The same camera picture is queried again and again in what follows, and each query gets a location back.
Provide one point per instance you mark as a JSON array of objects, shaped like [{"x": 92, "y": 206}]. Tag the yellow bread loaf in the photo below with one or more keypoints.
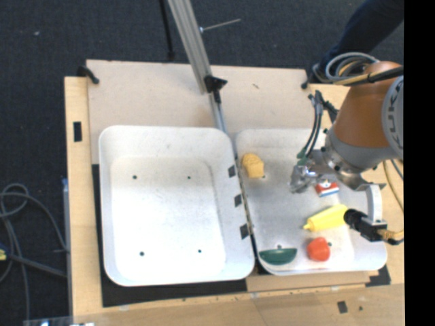
[{"x": 253, "y": 165}]

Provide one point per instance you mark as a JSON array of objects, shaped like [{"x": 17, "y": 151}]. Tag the green bowl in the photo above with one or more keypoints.
[{"x": 278, "y": 256}]

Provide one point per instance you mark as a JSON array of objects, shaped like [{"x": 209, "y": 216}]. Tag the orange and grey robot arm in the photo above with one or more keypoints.
[{"x": 363, "y": 114}]

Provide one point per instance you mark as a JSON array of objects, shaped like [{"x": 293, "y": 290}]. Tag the red and white carton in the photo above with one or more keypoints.
[{"x": 327, "y": 189}]

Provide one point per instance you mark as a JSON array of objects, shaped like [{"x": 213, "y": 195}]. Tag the yellow squeeze bottle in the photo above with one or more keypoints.
[{"x": 328, "y": 217}]

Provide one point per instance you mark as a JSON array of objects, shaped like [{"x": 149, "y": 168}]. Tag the red bell pepper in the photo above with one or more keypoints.
[{"x": 318, "y": 249}]

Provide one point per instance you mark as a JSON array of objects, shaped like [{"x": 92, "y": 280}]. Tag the person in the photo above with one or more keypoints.
[{"x": 367, "y": 22}]

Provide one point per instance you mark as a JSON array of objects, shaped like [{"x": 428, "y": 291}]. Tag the black cylinder on white bracket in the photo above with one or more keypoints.
[{"x": 365, "y": 225}]

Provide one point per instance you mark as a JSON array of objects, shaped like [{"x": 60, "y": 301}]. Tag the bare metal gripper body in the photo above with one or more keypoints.
[{"x": 334, "y": 172}]

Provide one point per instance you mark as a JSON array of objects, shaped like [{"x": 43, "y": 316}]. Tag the white plastic tray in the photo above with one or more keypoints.
[
  {"x": 166, "y": 212},
  {"x": 282, "y": 212}
]

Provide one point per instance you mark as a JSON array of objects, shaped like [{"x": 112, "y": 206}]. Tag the thin black and white rod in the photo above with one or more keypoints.
[{"x": 245, "y": 202}]

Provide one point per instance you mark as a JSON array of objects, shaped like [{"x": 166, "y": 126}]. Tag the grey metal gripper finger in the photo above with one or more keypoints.
[
  {"x": 295, "y": 185},
  {"x": 305, "y": 183}
]

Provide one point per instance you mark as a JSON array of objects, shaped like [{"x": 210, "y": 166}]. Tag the pale wood board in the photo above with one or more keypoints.
[{"x": 149, "y": 93}]

